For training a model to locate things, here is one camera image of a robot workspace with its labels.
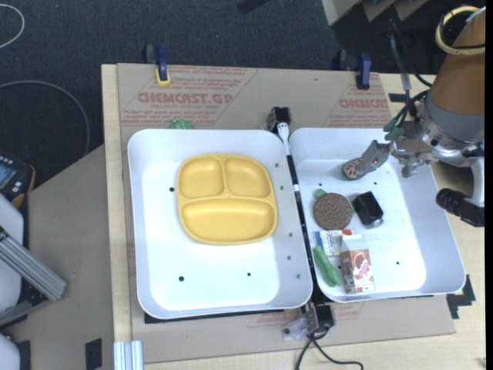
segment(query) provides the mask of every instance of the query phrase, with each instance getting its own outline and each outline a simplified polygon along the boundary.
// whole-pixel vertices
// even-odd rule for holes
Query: gray carpet
[[[443,55],[432,33],[440,17],[461,4],[485,0],[431,0],[404,22],[393,8],[369,23],[355,6],[330,27],[321,0],[0,0],[25,16],[25,31],[0,49],[0,84],[42,80],[66,89],[89,118],[89,149],[102,143],[100,66],[139,62],[146,42],[166,47],[169,64],[329,69],[341,49],[355,67],[360,52],[372,69],[396,72],[385,37],[396,20],[421,73],[436,73]],[[20,25],[0,7],[0,45]],[[86,127],[75,103],[40,85],[0,89],[0,150],[33,164],[37,184],[86,149]]]

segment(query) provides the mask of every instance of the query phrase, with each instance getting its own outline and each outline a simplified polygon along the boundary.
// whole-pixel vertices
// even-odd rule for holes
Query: snack package
[[[370,251],[359,234],[343,236],[340,265],[346,293],[364,293],[375,290]]]
[[[324,249],[328,257],[338,257],[340,255],[342,237],[352,234],[353,231],[350,229],[321,230],[317,232],[317,243]]]

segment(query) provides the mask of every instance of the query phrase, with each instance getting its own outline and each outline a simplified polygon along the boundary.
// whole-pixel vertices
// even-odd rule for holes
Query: green object
[[[314,193],[315,200],[320,199],[324,194],[327,194],[327,192],[323,189],[318,189]]]
[[[328,283],[330,287],[340,286],[339,271],[332,265],[327,259],[327,255],[324,249],[317,245],[314,248],[315,264],[320,268],[324,281]]]
[[[184,119],[171,119],[170,129],[193,129],[192,124]]]

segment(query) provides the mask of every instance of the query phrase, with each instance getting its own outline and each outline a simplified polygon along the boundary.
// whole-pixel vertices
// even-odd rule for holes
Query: clamp
[[[360,72],[356,76],[356,84],[358,89],[368,90],[370,88],[370,56],[362,52],[357,58],[357,69]]]
[[[168,86],[171,82],[166,53],[162,45],[146,44],[142,50],[142,63],[156,65],[156,81],[159,86]]]

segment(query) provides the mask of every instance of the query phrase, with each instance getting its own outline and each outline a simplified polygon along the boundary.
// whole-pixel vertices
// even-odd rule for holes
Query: small item
[[[323,189],[315,190],[315,193],[314,193],[315,200],[320,199],[324,194],[327,194],[327,192]]]
[[[344,229],[352,216],[353,208],[341,194],[325,193],[315,201],[315,221],[325,230]]]
[[[192,124],[185,119],[171,119],[170,129],[193,129]]]
[[[330,287],[340,286],[339,271],[332,265],[327,256],[325,256],[324,249],[320,245],[314,248],[314,259],[324,281]]]
[[[384,222],[382,218],[384,212],[380,208],[377,199],[375,199],[373,192],[369,191],[358,195],[352,201],[352,204],[363,225],[377,227]]]
[[[361,235],[355,234],[343,238],[340,265],[346,293],[367,293],[375,290],[370,251]]]
[[[317,243],[324,249],[327,257],[339,256],[342,237],[352,234],[350,229],[321,230],[317,232]]]
[[[352,159],[346,164],[342,166],[342,174],[348,179],[348,180],[358,180],[361,178],[363,175],[357,175],[356,174],[356,168],[357,165],[361,163],[361,158],[358,157],[357,159]]]

